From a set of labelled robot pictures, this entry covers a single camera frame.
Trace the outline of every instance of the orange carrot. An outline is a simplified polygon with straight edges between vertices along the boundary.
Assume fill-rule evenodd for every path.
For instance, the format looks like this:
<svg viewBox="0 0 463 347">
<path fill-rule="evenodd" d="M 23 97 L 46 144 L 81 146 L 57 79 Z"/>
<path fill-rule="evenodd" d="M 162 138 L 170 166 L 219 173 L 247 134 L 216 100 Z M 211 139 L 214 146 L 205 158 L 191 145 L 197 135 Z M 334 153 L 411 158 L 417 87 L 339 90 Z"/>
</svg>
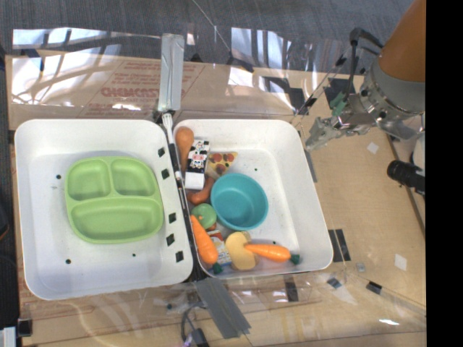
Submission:
<svg viewBox="0 0 463 347">
<path fill-rule="evenodd" d="M 245 244 L 245 248 L 276 262 L 285 262 L 291 259 L 289 250 L 276 244 Z"/>
<path fill-rule="evenodd" d="M 197 252 L 205 263 L 214 265 L 218 260 L 218 251 L 215 244 L 197 218 L 191 215 L 190 219 L 193 234 L 195 235 Z"/>
</svg>

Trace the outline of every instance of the white paper scrap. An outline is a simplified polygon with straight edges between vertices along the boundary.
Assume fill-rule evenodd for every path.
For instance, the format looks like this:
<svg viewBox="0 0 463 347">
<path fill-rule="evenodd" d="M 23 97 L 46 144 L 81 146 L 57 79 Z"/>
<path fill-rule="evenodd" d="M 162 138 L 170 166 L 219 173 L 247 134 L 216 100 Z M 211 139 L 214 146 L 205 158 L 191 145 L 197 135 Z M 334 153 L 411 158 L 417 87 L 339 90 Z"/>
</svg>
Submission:
<svg viewBox="0 0 463 347">
<path fill-rule="evenodd" d="M 379 146 L 377 146 L 374 142 L 371 142 L 371 143 L 367 146 L 367 149 L 368 149 L 371 153 L 376 154 L 376 152 L 378 152 Z"/>
<path fill-rule="evenodd" d="M 407 259 L 405 257 L 402 257 L 400 254 L 396 254 L 396 260 L 394 264 L 400 270 L 403 270 L 403 271 L 407 270 Z"/>
</svg>

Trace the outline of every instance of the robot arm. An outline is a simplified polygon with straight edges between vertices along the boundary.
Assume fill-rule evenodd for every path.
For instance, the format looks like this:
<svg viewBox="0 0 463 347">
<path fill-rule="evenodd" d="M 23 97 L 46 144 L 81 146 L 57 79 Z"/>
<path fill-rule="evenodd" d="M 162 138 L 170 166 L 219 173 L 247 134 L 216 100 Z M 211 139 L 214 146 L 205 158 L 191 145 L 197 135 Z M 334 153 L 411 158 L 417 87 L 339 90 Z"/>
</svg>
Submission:
<svg viewBox="0 0 463 347">
<path fill-rule="evenodd" d="M 365 134 L 371 127 L 401 140 L 418 132 L 404 121 L 425 113 L 426 0 L 415 0 L 385 46 L 360 29 L 351 33 L 352 66 L 349 89 L 330 103 L 332 116 L 317 118 L 306 140 L 307 150 L 316 150 L 333 138 Z M 380 46 L 358 93 L 351 93 L 355 47 L 364 37 Z"/>
</svg>

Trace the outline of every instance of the clear plastic sheet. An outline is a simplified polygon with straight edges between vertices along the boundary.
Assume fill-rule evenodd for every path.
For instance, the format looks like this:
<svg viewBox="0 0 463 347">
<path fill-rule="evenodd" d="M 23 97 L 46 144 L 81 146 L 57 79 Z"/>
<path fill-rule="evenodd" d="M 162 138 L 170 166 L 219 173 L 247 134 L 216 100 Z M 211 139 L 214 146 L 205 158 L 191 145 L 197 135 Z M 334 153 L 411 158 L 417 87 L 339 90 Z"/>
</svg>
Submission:
<svg viewBox="0 0 463 347">
<path fill-rule="evenodd" d="M 349 76 L 348 42 L 210 29 L 206 39 L 194 26 L 185 30 L 182 107 L 173 114 L 175 123 L 282 119 L 303 143 L 315 118 L 331 115 L 326 87 Z M 11 130 L 37 118 L 159 120 L 161 36 L 71 27 L 15 30 L 13 49 L 7 56 Z M 358 85 L 373 57 L 363 54 Z M 345 63 L 336 65 L 342 58 Z M 389 138 L 379 129 L 307 153 L 334 260 L 311 273 L 225 280 L 251 325 L 248 334 L 224 340 L 192 282 L 39 299 L 27 288 L 18 251 L 21 319 L 33 325 L 24 346 L 84 346 L 87 338 L 96 346 L 182 346 L 182 331 L 188 335 L 192 325 L 203 329 L 212 346 L 425 338 L 424 237 L 407 191 L 386 176 L 392 159 Z M 18 216 L 16 206 L 17 233 Z M 17 244 L 20 249 L 20 238 Z"/>
</svg>

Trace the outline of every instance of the toy carrot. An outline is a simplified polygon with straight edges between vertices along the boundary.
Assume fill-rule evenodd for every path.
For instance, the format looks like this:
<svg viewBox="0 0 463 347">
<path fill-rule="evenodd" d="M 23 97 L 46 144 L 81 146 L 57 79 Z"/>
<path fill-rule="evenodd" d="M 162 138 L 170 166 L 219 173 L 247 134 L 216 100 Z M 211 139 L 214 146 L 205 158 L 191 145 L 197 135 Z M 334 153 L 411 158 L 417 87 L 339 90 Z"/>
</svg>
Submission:
<svg viewBox="0 0 463 347">
<path fill-rule="evenodd" d="M 289 249 L 276 244 L 245 244 L 245 248 L 252 253 L 268 258 L 275 262 L 291 260 L 295 265 L 299 262 L 298 254 L 291 254 Z"/>
<path fill-rule="evenodd" d="M 218 251 L 211 237 L 201 226 L 200 222 L 194 215 L 190 216 L 193 235 L 195 236 L 197 252 L 201 259 L 208 265 L 213 265 L 214 273 L 221 272 L 221 267 L 217 263 Z"/>
</svg>

